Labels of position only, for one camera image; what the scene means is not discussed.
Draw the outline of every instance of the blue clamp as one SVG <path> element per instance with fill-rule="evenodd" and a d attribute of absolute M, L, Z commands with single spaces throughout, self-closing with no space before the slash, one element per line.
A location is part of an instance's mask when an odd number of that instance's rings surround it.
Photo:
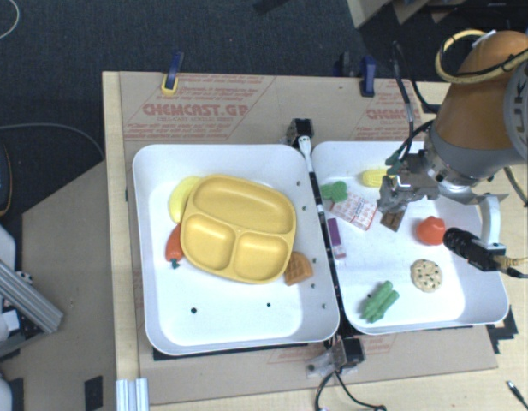
<path fill-rule="evenodd" d="M 178 78 L 176 75 L 180 72 L 183 61 L 184 52 L 177 51 L 172 58 L 172 63 L 170 63 L 169 72 L 163 77 L 163 82 L 161 83 L 161 92 L 165 96 L 172 96 L 176 93 L 178 89 Z"/>
<path fill-rule="evenodd" d="M 360 60 L 360 73 L 363 80 L 360 82 L 360 94 L 365 98 L 374 97 L 374 77 L 376 76 L 376 60 L 367 55 Z"/>

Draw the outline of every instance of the white cable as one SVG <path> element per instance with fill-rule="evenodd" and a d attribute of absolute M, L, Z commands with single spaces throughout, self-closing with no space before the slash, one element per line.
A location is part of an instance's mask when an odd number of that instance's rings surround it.
<path fill-rule="evenodd" d="M 7 1 L 9 1 L 15 7 L 16 19 L 15 19 L 15 22 L 13 23 L 13 25 L 9 28 L 9 30 L 7 32 L 2 33 L 0 35 L 0 39 L 4 39 L 7 35 L 9 35 L 11 32 L 13 32 L 16 29 L 16 27 L 18 26 L 18 21 L 21 18 L 21 10 L 19 9 L 18 4 L 16 4 L 15 0 L 7 0 Z"/>

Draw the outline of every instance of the wooden table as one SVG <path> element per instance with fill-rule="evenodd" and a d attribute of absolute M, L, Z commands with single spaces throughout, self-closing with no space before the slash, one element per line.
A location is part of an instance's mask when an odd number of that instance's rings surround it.
<path fill-rule="evenodd" d="M 285 77 L 284 84 L 296 86 L 300 80 Z M 344 80 L 343 88 L 358 90 L 358 81 Z M 315 92 L 308 96 L 327 102 L 325 86 L 315 84 Z M 134 317 L 133 274 L 130 255 L 128 205 L 125 200 L 126 172 L 122 130 L 122 99 L 120 74 L 104 72 L 104 121 L 107 154 L 108 196 L 110 209 L 110 245 L 113 279 L 114 325 L 116 344 L 116 376 L 118 379 L 136 379 L 140 376 L 137 332 Z M 430 103 L 440 103 L 448 85 L 425 83 L 421 91 Z M 293 98 L 295 108 L 297 99 Z M 515 174 L 527 190 L 527 166 L 515 166 Z M 492 187 L 486 191 L 510 190 L 503 173 L 498 173 Z M 527 256 L 527 209 L 523 208 L 515 193 L 501 203 L 501 241 L 507 245 L 511 257 Z M 504 411 L 523 409 L 508 389 L 512 380 L 528 400 L 528 281 L 504 278 L 518 335 L 513 340 L 501 341 L 497 355 L 499 367 L 483 372 L 464 372 L 428 378 L 411 378 L 354 385 L 353 394 L 361 401 L 388 406 L 389 410 L 435 409 Z M 314 389 L 295 390 L 256 396 L 240 396 L 212 401 L 176 403 L 153 406 L 156 410 L 311 410 Z M 321 405 L 329 409 L 353 409 L 353 403 L 335 386 L 327 388 L 321 396 Z"/>

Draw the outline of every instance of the dark floor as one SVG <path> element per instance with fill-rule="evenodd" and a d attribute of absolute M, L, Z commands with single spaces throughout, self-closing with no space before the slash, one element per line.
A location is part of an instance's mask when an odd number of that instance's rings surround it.
<path fill-rule="evenodd" d="M 166 71 L 177 48 L 186 72 L 332 76 L 348 51 L 355 64 L 372 55 L 377 77 L 391 77 L 396 39 L 417 80 L 438 80 L 433 61 L 448 35 L 528 27 L 528 0 L 470 0 L 440 23 L 420 12 L 402 26 L 387 5 L 360 29 L 346 0 L 287 0 L 265 13 L 257 11 L 263 0 L 14 1 L 18 26 L 0 39 L 0 126 L 59 123 L 101 146 L 101 73 Z M 0 34 L 14 21 L 12 3 L 0 0 Z M 88 139 L 59 128 L 0 134 L 14 176 L 5 223 L 101 159 Z"/>

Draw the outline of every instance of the yellow banana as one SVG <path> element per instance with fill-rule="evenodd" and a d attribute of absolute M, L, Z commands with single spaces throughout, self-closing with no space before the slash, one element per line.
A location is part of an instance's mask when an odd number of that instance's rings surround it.
<path fill-rule="evenodd" d="M 169 215 L 175 223 L 181 221 L 186 209 L 187 199 L 192 189 L 199 182 L 199 176 L 187 176 L 178 183 L 169 197 Z"/>

